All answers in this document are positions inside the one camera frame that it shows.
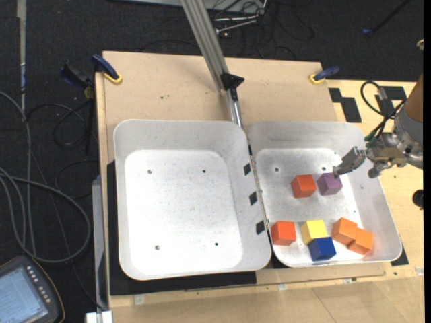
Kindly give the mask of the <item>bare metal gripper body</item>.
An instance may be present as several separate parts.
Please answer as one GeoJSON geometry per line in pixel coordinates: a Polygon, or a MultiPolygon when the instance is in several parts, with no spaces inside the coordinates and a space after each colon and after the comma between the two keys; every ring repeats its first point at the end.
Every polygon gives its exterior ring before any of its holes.
{"type": "Polygon", "coordinates": [[[424,167],[423,145],[406,133],[381,133],[366,144],[366,157],[374,170],[386,170],[411,165],[420,170],[424,167]]]}

